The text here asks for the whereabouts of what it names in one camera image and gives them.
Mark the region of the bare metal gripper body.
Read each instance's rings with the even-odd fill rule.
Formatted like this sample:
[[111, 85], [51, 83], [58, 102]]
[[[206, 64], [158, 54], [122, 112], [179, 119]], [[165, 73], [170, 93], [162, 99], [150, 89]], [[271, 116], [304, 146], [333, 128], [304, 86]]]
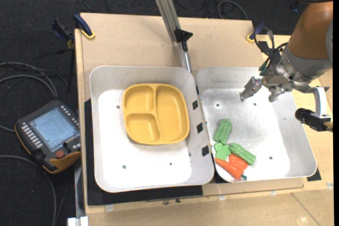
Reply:
[[270, 89], [303, 91], [308, 88], [310, 77], [298, 72], [286, 57], [281, 57], [277, 63], [273, 63], [267, 70], [262, 82], [265, 87]]

